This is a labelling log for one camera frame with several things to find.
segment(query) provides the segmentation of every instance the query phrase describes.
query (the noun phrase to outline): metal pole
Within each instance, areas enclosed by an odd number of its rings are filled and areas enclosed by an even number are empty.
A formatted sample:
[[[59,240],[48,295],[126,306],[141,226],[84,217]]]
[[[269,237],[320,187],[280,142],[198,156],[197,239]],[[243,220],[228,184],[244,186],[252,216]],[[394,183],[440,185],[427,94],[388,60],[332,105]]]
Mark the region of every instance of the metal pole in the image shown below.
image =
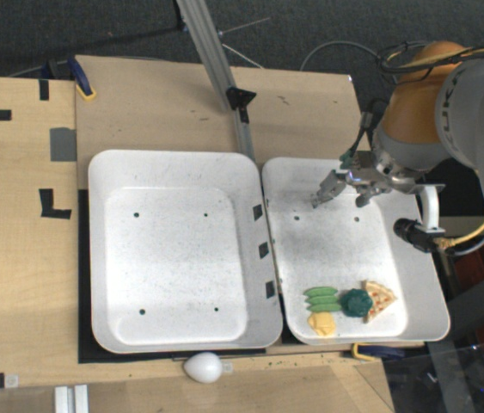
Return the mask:
[[[247,113],[245,113],[246,120],[243,120],[239,108],[233,105],[226,95],[229,89],[236,87],[236,82],[205,0],[176,0],[176,2],[222,108],[232,110],[238,151],[254,160]]]

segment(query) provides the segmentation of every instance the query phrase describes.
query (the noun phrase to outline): white tray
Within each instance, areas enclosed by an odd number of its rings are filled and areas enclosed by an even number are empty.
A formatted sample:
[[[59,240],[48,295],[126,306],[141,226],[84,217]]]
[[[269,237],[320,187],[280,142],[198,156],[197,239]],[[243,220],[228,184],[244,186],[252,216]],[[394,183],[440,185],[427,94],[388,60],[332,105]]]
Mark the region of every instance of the white tray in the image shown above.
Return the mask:
[[[250,159],[104,151],[89,166],[89,211],[92,328],[103,348],[263,348],[278,339],[273,255]]]
[[[416,250],[393,232],[399,218],[419,219],[415,197],[396,191],[357,208],[357,193],[340,196],[313,209],[311,196],[339,161],[276,158],[262,173],[267,214],[285,316],[293,335],[311,345],[434,341],[444,337],[450,318],[431,255]],[[398,300],[365,324],[362,318],[334,312],[330,337],[308,325],[303,292],[331,286],[339,294],[374,280],[391,288]]]

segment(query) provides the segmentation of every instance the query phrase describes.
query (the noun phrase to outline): plastic toy food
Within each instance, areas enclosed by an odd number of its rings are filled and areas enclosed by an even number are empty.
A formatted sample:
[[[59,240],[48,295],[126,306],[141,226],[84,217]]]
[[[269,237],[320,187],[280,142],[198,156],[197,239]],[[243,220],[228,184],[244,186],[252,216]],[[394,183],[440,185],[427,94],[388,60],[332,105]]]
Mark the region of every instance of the plastic toy food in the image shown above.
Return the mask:
[[[319,336],[330,336],[335,332],[335,321],[331,312],[314,312],[308,322]]]
[[[343,312],[348,317],[365,317],[373,306],[373,300],[363,289],[351,289],[340,299]]]
[[[334,287],[312,287],[304,292],[308,297],[305,302],[311,312],[335,312],[341,310],[341,305],[335,295]]]
[[[365,281],[364,289],[373,300],[373,306],[365,317],[365,322],[368,323],[388,306],[392,305],[396,300],[396,296],[390,289],[380,285],[376,281]]]
[[[202,352],[185,361],[184,371],[193,380],[203,384],[210,384],[223,374],[223,363],[216,354]]]

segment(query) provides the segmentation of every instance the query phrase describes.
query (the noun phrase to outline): black mat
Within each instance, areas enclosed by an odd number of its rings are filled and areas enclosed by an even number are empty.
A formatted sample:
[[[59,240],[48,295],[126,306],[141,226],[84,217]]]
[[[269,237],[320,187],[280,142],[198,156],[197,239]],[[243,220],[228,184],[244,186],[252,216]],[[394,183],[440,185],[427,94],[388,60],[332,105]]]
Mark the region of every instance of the black mat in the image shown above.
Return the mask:
[[[90,362],[147,361],[163,358],[187,358],[199,351],[160,352],[143,354],[114,354],[104,349],[95,339],[91,327],[90,249],[89,249],[89,192],[79,190],[79,349],[80,364]],[[264,354],[263,348],[212,350],[219,355]]]

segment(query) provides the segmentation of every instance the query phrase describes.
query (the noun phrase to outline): white egg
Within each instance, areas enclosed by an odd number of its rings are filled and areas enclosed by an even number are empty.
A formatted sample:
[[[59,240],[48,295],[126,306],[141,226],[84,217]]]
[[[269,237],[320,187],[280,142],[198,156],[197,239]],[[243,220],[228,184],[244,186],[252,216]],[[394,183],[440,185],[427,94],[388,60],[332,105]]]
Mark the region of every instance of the white egg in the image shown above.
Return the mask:
[[[211,352],[202,352],[188,358],[184,363],[184,371],[195,381],[210,384],[223,374],[223,363]]]

